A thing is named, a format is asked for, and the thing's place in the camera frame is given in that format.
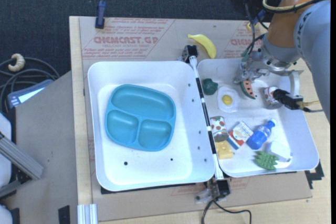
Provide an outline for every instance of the egg yolk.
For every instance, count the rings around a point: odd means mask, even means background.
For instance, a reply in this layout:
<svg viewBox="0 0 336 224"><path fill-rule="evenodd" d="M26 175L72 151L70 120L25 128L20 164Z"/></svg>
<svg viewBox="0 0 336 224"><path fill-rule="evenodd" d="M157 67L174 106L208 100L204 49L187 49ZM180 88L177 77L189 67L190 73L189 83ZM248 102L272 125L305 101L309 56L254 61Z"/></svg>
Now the egg yolk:
<svg viewBox="0 0 336 224"><path fill-rule="evenodd" d="M222 102L226 105L230 105L232 104L232 97L226 94L222 97Z"/></svg>

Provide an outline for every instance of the blue plate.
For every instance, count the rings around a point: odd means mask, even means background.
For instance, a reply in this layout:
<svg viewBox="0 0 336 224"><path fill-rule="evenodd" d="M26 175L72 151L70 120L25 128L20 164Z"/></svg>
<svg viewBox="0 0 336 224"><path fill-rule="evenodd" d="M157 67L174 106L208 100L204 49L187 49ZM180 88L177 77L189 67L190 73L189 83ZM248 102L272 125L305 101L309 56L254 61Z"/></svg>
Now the blue plate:
<svg viewBox="0 0 336 224"><path fill-rule="evenodd" d="M174 101L165 93L124 84L109 98L105 130L114 142L144 151L160 151L172 139Z"/></svg>

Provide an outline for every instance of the blue clip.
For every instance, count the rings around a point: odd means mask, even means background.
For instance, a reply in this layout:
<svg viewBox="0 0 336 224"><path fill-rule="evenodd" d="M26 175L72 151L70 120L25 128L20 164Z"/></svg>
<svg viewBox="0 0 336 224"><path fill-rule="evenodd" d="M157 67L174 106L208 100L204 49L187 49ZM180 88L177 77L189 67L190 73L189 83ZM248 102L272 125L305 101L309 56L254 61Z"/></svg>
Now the blue clip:
<svg viewBox="0 0 336 224"><path fill-rule="evenodd" d="M99 1L99 5L97 7L97 18L96 18L95 28L104 29L104 23L105 23L104 12L105 12L105 8L106 8L106 2L103 1L103 0Z"/></svg>

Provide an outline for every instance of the fried egg toy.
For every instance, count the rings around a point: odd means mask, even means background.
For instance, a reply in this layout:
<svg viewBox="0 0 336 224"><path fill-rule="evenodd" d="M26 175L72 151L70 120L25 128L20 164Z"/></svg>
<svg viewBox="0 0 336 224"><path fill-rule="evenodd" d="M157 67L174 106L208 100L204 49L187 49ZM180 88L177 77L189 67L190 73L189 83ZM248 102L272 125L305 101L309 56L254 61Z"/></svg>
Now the fried egg toy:
<svg viewBox="0 0 336 224"><path fill-rule="evenodd" d="M227 113L236 112L238 110L239 101L240 97L237 91L226 86L222 86L218 89L217 103L220 110Z"/></svg>

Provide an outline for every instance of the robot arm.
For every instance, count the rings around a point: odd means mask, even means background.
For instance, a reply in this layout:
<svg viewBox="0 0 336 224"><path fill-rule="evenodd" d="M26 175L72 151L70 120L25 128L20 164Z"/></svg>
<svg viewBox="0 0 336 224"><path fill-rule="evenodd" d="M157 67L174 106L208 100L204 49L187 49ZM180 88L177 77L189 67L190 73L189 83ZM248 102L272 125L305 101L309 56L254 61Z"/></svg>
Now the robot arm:
<svg viewBox="0 0 336 224"><path fill-rule="evenodd" d="M243 57L235 83L253 81L270 72L288 76L288 68L302 58L310 69L322 108L330 122L330 8L331 0L281 0L263 45Z"/></svg>

